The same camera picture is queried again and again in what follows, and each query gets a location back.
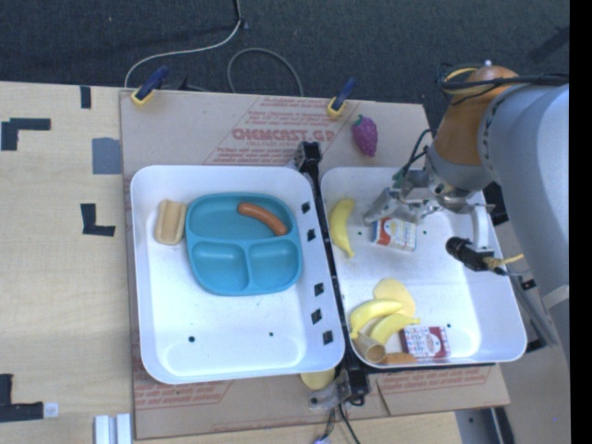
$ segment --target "white tray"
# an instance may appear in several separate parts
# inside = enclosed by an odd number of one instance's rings
[[[169,246],[154,239],[162,200],[188,204],[237,191],[275,196],[296,217],[302,273],[287,290],[209,293],[191,271],[185,240]],[[340,362],[345,340],[313,192],[302,174],[279,166],[148,166],[133,177],[130,194],[142,362],[152,377],[195,383],[321,371]]]
[[[526,347],[526,335],[512,284],[507,277],[475,272],[455,260],[445,250],[450,237],[471,239],[473,223],[469,215],[440,211],[427,216],[417,229],[414,252],[371,242],[371,228],[364,213],[375,198],[392,184],[397,168],[340,167],[329,170],[321,180],[327,217],[343,197],[355,200],[348,221],[350,243],[355,255],[348,258],[332,245],[339,289],[347,320],[360,303],[372,299],[372,290],[382,278],[401,281],[415,299],[416,315],[422,326],[444,327],[450,342],[447,360],[421,360],[416,364],[379,365],[375,368],[483,364],[518,359]],[[472,203],[485,202],[481,193]],[[500,247],[491,222],[489,238],[500,257]],[[401,350],[398,336],[387,343],[387,352]]]

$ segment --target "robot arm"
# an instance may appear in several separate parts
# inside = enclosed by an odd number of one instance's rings
[[[520,78],[483,66],[457,69],[445,82],[467,71],[466,82],[447,86],[455,96],[425,153],[424,170],[395,177],[393,189],[376,199],[364,219],[388,211],[418,223],[443,208],[476,220],[467,199],[498,182],[569,366],[569,80]],[[481,244],[473,247],[458,238],[446,245],[467,266],[487,270],[488,253]]]

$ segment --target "white tape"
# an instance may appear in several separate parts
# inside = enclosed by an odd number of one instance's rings
[[[57,403],[44,403],[43,404],[43,417],[44,418],[57,418],[59,415],[59,405]]]
[[[543,304],[547,310],[556,306],[560,302],[570,299],[570,285],[561,285],[555,290],[548,292],[545,296],[543,296]]]

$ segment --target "blue divided plate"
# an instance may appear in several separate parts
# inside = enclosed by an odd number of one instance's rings
[[[277,236],[264,222],[237,211],[239,203],[263,207],[278,217],[287,233]],[[185,218],[191,269],[206,290],[226,296],[286,290],[302,271],[296,220],[279,199],[251,192],[197,198]]]

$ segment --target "black cable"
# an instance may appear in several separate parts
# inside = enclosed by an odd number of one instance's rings
[[[358,398],[357,398],[357,399],[355,399],[355,400],[354,400],[354,399],[352,399],[352,398],[350,398],[350,399],[348,400],[348,403],[349,403],[351,406],[364,406],[364,404],[366,403],[366,398],[365,398],[365,396],[364,396],[364,395],[363,395],[363,396],[361,396],[361,397],[358,397]]]
[[[329,435],[333,432],[333,429],[335,429],[335,408],[333,408],[331,410],[331,413],[329,414],[327,426],[325,427],[325,432],[323,433],[323,436],[317,439],[316,442],[323,442],[325,439],[327,439]]]
[[[416,153],[417,153],[417,149],[419,148],[419,145],[422,142],[422,139],[426,136],[427,133],[431,133],[431,131],[432,131],[431,129],[425,129],[424,131],[421,132],[421,134],[417,138],[417,142],[415,142],[415,146],[413,147],[413,150],[411,151],[411,155],[409,156],[409,160],[407,161],[407,163],[405,163],[405,165],[403,165],[403,167],[399,171],[401,173],[401,178],[404,178],[407,175],[409,168],[411,167],[411,165],[413,163],[415,163],[415,161],[417,161],[422,156],[425,156],[427,154],[427,147],[425,147],[424,150],[420,154],[416,154]]]
[[[228,43],[232,38],[234,38],[234,36],[236,35],[236,33],[239,31],[240,28],[246,28],[246,22],[244,21],[244,18],[241,15],[241,2],[240,0],[232,0],[232,4],[234,5],[234,10],[235,13],[237,15],[237,22],[234,26],[234,29],[232,30],[232,32],[230,33],[230,35],[224,39],[223,41],[221,41],[220,43],[215,43],[209,46],[205,46],[205,47],[200,47],[200,48],[193,48],[193,49],[183,49],[183,50],[178,50],[178,51],[169,51],[166,53],[161,53],[158,55],[150,55],[148,57],[145,57],[144,59],[138,61],[136,64],[134,64],[128,71],[128,73],[126,74],[126,78],[124,80],[123,86],[124,87],[129,87],[130,86],[130,78],[131,78],[131,73],[136,70],[136,68],[138,68],[139,66],[141,66],[144,63],[147,63],[148,61],[152,61],[154,59],[157,58],[161,58],[161,57],[166,57],[166,56],[178,56],[178,55],[190,55],[190,54],[196,54],[196,53],[201,53],[204,51],[209,51],[211,49],[216,49],[220,46],[223,46],[224,44]]]
[[[351,433],[351,437],[353,438],[353,441],[356,444],[361,444],[360,441],[358,440],[357,436],[355,435],[355,433],[353,432],[352,427],[350,426],[350,422],[348,421],[347,416],[345,415],[345,412],[343,412],[343,406],[341,405],[341,403],[339,404],[339,413],[341,414],[341,417],[343,418],[343,422],[345,423],[345,425],[348,427],[348,429],[350,430]]]
[[[273,51],[270,51],[268,49],[264,49],[264,48],[243,49],[242,51],[239,51],[236,55],[234,55],[230,59],[230,61],[228,62],[227,68],[226,68],[226,76],[227,76],[227,80],[228,80],[228,86],[230,87],[230,90],[233,93],[236,93],[236,89],[234,88],[234,84],[232,83],[232,65],[234,64],[234,62],[237,60],[237,58],[239,56],[245,55],[247,53],[263,53],[265,55],[273,56],[275,59],[279,60],[282,64],[284,64],[288,68],[288,70],[290,71],[290,73],[292,74],[294,79],[296,80],[296,83],[298,84],[298,91],[300,93],[300,97],[304,97],[304,89],[302,88],[302,83],[300,81],[300,78],[298,77],[298,73],[292,67],[292,65],[288,62],[288,60],[286,58],[282,57],[281,55],[274,53]]]
[[[534,76],[516,76],[511,78],[495,78],[490,80],[464,80],[456,81],[454,78],[466,74],[467,72],[474,72],[482,68],[482,64],[464,64],[459,66],[441,65],[438,70],[437,84],[439,89],[445,94],[450,105],[458,105],[467,99],[479,97],[485,93],[493,91],[502,85],[513,84],[535,84],[535,85],[550,85],[561,86],[569,83],[569,74],[562,73],[544,73]],[[483,87],[482,91],[472,91],[479,87]],[[463,95],[461,99],[452,102],[451,95]]]

